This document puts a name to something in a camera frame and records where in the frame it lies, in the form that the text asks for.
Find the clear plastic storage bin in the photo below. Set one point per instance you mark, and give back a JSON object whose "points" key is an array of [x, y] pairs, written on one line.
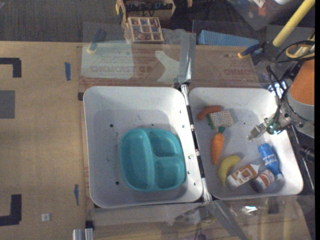
{"points": [[252, 1]]}

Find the white plastic tray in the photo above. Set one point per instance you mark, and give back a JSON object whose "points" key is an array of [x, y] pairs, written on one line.
{"points": [[250, 104], [105, 104]]}

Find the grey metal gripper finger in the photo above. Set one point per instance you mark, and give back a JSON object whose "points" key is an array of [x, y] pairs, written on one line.
{"points": [[253, 133], [262, 126]]}

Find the brown cardboard board red print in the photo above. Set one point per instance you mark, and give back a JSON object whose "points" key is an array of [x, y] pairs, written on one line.
{"points": [[220, 66]]}

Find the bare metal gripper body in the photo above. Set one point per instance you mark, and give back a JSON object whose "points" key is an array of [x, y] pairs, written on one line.
{"points": [[285, 122]]}

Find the green and white patterned block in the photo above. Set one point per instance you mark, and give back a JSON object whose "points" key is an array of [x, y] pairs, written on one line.
{"points": [[222, 119]]}

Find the red and white can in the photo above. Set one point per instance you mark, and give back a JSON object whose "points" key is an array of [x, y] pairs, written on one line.
{"points": [[263, 181]]}

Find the orange-brown toy sausage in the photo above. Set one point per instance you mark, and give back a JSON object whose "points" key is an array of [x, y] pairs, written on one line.
{"points": [[208, 111]]}

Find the blue divided plate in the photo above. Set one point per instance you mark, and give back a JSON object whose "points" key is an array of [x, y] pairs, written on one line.
{"points": [[140, 159]]}

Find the blue bottle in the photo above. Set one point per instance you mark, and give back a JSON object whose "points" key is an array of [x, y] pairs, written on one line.
{"points": [[268, 159]]}

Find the yellow banana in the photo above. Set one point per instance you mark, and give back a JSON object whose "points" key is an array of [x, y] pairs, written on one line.
{"points": [[226, 166]]}

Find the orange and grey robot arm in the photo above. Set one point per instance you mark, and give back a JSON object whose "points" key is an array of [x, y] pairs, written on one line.
{"points": [[303, 84]]}

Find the wooden grid game board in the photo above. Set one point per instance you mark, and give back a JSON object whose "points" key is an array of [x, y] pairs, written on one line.
{"points": [[146, 29]]}

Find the white and orange carton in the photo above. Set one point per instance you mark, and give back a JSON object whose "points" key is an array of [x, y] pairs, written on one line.
{"points": [[242, 176]]}

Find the blue foam pad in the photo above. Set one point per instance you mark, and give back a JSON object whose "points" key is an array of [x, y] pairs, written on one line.
{"points": [[225, 37]]}

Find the orange toy carrot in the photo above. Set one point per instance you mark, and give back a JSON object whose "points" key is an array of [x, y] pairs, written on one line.
{"points": [[217, 144]]}

